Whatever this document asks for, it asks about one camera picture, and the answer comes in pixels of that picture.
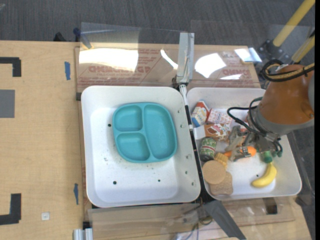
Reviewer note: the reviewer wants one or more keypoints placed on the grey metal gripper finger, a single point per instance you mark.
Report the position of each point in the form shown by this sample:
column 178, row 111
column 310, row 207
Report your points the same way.
column 235, row 139
column 240, row 155

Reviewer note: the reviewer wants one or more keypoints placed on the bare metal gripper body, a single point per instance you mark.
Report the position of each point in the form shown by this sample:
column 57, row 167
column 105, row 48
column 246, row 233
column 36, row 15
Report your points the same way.
column 261, row 141

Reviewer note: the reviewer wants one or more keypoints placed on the orange carrot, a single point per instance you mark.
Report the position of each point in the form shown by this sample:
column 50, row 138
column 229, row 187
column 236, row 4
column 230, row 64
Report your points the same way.
column 251, row 151

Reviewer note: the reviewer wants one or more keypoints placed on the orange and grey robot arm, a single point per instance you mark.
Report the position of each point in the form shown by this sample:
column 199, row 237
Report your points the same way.
column 287, row 101

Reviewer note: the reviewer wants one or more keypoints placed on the small green cylinder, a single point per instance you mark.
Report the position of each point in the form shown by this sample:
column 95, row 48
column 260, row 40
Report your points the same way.
column 267, row 157

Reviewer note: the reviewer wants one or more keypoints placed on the yellow corn piece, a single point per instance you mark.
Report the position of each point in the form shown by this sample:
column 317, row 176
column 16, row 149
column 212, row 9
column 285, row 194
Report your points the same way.
column 221, row 159

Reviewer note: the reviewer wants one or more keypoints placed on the brown and white carton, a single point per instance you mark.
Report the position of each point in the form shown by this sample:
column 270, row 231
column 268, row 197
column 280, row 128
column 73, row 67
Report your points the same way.
column 216, row 131

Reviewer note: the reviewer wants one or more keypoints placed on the white plastic tray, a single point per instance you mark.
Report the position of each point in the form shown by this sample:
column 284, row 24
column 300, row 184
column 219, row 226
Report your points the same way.
column 250, row 176
column 140, row 184

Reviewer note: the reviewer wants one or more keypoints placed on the pink and white carton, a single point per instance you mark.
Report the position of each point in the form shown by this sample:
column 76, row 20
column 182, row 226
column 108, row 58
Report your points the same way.
column 218, row 117

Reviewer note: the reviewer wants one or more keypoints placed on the green and red can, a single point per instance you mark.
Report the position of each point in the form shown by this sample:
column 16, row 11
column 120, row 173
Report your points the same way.
column 207, row 149

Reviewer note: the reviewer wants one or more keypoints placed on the round tan biscuit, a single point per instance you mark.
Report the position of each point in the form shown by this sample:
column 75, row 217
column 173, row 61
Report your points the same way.
column 213, row 172

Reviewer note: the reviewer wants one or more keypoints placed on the yellow banana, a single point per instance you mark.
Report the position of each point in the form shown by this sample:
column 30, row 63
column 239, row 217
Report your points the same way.
column 266, row 179

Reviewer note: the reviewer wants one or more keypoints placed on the brown bread slice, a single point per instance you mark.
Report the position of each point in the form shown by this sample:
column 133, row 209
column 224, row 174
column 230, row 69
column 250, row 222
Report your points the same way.
column 225, row 187

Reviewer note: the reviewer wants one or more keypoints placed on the white, blue and orange carton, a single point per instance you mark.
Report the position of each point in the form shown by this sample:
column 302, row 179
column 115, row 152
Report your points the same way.
column 198, row 115

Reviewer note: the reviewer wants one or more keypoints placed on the thin black and white rod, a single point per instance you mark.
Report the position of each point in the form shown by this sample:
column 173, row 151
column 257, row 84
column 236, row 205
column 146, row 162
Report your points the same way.
column 188, row 114

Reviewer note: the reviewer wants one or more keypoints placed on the blue divided plate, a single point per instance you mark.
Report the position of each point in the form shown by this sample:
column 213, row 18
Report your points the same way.
column 157, row 131

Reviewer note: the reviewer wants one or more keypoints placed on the brown cardboard board, red print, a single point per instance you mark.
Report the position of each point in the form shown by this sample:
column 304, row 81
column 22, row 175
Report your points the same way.
column 155, row 76

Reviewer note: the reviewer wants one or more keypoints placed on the small white square tag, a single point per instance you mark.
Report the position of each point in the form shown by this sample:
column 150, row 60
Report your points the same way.
column 45, row 216

